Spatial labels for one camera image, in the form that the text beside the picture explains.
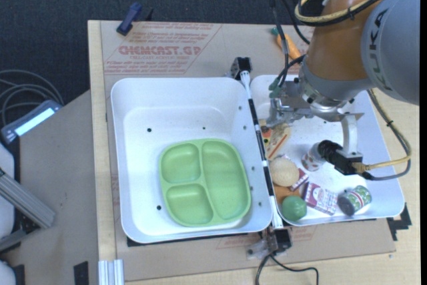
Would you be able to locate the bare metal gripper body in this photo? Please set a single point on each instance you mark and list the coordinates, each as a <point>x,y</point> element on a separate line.
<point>295,100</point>

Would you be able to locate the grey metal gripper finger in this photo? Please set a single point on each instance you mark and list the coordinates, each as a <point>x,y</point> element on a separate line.
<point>272,118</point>
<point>286,119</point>

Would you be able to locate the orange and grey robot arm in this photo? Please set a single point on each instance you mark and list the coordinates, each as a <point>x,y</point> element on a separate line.
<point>337,43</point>

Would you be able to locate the toy pizza slice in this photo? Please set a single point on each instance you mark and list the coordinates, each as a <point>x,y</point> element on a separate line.
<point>276,140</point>

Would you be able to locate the thin black and white rod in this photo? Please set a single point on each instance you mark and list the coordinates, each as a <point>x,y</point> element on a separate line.
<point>259,140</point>

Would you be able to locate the white can with red print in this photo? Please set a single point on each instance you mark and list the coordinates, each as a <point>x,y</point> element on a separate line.
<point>311,161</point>

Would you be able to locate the beige round toy bread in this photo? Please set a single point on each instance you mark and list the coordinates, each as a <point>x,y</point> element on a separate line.
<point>283,172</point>

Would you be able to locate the orange toy carrot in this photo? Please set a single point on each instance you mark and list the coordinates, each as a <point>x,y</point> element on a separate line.
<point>291,46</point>

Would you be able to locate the small red packet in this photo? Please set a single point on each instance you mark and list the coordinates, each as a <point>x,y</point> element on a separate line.
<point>301,180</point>

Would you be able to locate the orange toy food piece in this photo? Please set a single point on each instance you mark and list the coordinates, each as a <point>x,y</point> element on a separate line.
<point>282,193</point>

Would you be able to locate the green divided plate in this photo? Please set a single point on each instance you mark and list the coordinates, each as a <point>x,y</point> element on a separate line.
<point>220,177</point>

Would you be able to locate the red and white carton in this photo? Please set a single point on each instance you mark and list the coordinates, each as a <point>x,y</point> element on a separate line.
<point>320,198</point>

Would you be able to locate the white plastic tray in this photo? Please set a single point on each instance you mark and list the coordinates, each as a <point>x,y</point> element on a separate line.
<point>367,150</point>
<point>143,160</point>

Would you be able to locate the green toy ball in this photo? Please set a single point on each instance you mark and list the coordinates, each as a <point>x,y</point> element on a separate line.
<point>294,208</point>

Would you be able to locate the brown cardboard board, red print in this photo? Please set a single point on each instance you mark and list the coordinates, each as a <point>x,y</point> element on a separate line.
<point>207,43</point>

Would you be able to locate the green and white can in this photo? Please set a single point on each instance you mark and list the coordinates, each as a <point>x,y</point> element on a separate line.
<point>355,200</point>

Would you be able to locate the black cylinder on white bracket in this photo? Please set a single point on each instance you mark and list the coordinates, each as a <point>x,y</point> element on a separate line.
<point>347,160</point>

